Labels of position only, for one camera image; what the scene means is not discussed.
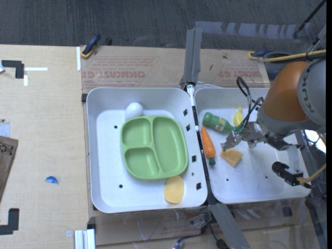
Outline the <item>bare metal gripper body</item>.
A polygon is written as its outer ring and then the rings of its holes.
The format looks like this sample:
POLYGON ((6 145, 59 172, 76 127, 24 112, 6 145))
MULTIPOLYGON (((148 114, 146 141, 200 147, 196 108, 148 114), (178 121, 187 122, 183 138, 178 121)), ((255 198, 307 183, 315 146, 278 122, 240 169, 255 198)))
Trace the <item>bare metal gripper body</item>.
POLYGON ((284 136, 276 134, 264 125, 260 126, 256 122, 249 122, 246 127, 240 130, 241 139, 247 141, 249 148, 254 148, 257 143, 265 143, 276 150, 287 150, 291 147, 300 148, 299 144, 290 144, 284 141, 284 136))

